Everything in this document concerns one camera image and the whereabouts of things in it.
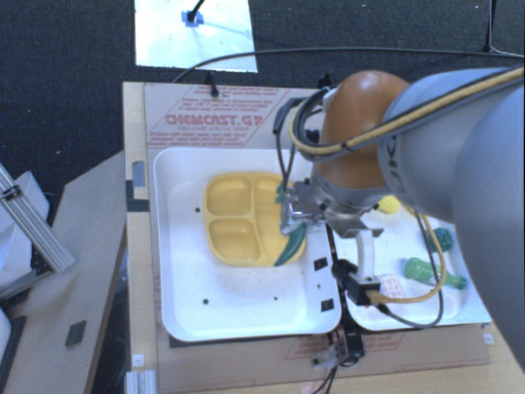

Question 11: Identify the white plastic tray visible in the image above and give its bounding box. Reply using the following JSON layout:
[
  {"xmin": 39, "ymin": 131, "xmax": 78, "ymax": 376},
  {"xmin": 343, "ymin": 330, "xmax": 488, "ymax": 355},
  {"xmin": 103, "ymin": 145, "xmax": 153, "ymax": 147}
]
[
  {"xmin": 326, "ymin": 194, "xmax": 493, "ymax": 332},
  {"xmin": 153, "ymin": 146, "xmax": 343, "ymax": 343}
]

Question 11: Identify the green chili pepper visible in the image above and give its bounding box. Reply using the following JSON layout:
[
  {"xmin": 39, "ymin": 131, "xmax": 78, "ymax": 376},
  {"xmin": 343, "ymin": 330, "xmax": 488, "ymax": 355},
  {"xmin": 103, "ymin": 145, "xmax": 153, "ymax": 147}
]
[{"xmin": 273, "ymin": 221, "xmax": 308, "ymax": 268}]

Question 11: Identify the black block with thin wires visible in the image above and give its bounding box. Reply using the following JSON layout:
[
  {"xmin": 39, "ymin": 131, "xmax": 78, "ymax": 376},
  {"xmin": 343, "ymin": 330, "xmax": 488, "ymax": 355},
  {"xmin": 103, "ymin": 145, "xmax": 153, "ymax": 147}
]
[{"xmin": 343, "ymin": 329, "xmax": 365, "ymax": 362}]

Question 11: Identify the white and red packet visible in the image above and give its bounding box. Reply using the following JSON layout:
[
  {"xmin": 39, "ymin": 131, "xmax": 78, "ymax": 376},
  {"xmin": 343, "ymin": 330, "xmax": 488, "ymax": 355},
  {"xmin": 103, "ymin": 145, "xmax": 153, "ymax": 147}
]
[{"xmin": 376, "ymin": 273, "xmax": 406, "ymax": 300}]

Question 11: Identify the teal broccoli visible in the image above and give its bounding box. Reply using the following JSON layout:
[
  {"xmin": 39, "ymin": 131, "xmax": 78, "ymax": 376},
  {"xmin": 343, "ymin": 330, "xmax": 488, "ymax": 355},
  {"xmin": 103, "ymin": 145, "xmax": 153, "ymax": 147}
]
[{"xmin": 426, "ymin": 227, "xmax": 454, "ymax": 254}]

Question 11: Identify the green bottle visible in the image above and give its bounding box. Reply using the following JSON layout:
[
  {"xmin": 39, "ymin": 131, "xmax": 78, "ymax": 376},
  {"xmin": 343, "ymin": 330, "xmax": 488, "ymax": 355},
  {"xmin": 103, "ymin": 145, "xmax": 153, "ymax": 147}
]
[{"xmin": 404, "ymin": 257, "xmax": 468, "ymax": 291}]

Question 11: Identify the yellow divided plate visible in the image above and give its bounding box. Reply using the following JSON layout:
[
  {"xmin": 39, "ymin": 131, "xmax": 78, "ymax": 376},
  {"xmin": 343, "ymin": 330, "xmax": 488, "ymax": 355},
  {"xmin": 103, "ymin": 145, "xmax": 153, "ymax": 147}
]
[{"xmin": 203, "ymin": 172, "xmax": 309, "ymax": 268}]

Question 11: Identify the yellow corn cob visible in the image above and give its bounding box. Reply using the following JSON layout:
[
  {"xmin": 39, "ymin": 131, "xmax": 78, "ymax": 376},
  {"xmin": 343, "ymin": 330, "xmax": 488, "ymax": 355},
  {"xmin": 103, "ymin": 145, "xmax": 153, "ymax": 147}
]
[{"xmin": 376, "ymin": 195, "xmax": 402, "ymax": 216}]

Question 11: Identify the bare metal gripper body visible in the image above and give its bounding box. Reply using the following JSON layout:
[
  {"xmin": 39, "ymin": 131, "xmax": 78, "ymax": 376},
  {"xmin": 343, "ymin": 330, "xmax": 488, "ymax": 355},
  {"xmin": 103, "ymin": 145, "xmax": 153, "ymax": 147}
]
[{"xmin": 285, "ymin": 177, "xmax": 331, "ymax": 225}]

